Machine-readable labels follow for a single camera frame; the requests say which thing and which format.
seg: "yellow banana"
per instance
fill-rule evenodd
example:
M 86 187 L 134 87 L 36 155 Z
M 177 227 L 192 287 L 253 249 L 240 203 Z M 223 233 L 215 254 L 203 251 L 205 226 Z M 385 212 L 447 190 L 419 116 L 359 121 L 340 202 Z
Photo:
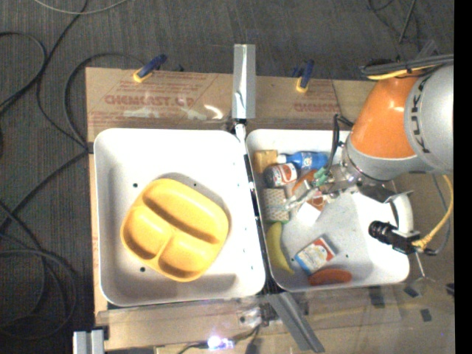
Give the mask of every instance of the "yellow banana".
M 272 224 L 265 234 L 267 242 L 267 252 L 271 264 L 277 268 L 281 268 L 293 274 L 294 271 L 289 266 L 285 255 L 280 248 L 280 238 L 282 237 L 282 223 L 276 222 Z

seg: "cardboard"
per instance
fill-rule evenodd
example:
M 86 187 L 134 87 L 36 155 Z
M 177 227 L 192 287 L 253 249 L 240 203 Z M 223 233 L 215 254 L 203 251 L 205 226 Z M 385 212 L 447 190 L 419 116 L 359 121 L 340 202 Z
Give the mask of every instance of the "cardboard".
M 107 128 L 225 128 L 231 122 L 232 74 L 155 71 L 143 83 L 135 69 L 86 69 L 89 142 Z M 331 80 L 296 90 L 296 78 L 256 79 L 256 119 L 248 127 L 331 129 L 339 105 Z

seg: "blue clamp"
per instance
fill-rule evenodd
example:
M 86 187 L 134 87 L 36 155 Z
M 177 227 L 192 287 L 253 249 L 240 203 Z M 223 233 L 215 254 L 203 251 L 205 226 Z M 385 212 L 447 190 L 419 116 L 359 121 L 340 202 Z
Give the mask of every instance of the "blue clamp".
M 150 61 L 144 67 L 134 72 L 133 79 L 137 81 L 138 83 L 142 83 L 144 80 L 146 80 L 148 77 L 150 77 L 153 74 L 153 71 L 155 69 L 160 69 L 161 65 L 164 64 L 166 60 L 167 60 L 167 56 L 164 54 L 156 56 L 154 59 L 152 59 L 152 61 Z
M 315 66 L 315 61 L 310 59 L 306 62 L 306 67 L 296 67 L 292 73 L 292 77 L 298 77 L 296 82 L 296 90 L 300 92 L 306 92 L 308 90 L 308 82 L 310 81 L 311 73 Z

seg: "yellow cable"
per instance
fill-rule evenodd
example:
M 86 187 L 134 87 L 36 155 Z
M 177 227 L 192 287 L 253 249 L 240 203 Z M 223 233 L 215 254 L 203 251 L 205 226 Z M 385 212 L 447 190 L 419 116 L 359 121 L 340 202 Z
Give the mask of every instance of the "yellow cable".
M 431 66 L 417 67 L 417 68 L 413 68 L 413 69 L 401 69 L 400 71 L 394 71 L 394 72 L 390 72 L 388 74 L 373 74 L 373 75 L 367 76 L 367 78 L 370 79 L 370 80 L 375 80 L 375 81 L 385 80 L 385 79 L 390 79 L 392 77 L 404 76 L 404 75 L 409 74 L 411 72 L 420 71 L 421 69 L 426 69 L 426 68 L 435 67 L 435 66 L 436 66 L 436 64 L 433 64 Z
M 449 192 L 451 193 L 451 200 L 449 201 L 449 208 L 446 211 L 445 215 L 442 217 L 441 221 L 429 232 L 425 237 L 422 239 L 413 241 L 412 245 L 417 246 L 419 249 L 424 250 L 424 248 L 428 245 L 428 243 L 433 239 L 433 237 L 438 233 L 438 231 L 444 226 L 444 223 L 449 219 L 452 213 L 453 205 L 454 205 L 454 190 L 452 188 L 452 183 L 447 175 L 442 175 L 445 179 L 448 187 Z

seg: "yellow divided plate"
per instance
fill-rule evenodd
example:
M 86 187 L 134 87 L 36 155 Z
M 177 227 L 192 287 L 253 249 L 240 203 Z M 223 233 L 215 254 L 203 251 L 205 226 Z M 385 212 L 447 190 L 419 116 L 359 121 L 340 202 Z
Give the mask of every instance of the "yellow divided plate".
M 181 182 L 151 182 L 121 226 L 125 248 L 147 266 L 179 282 L 198 279 L 213 263 L 228 235 L 226 213 Z

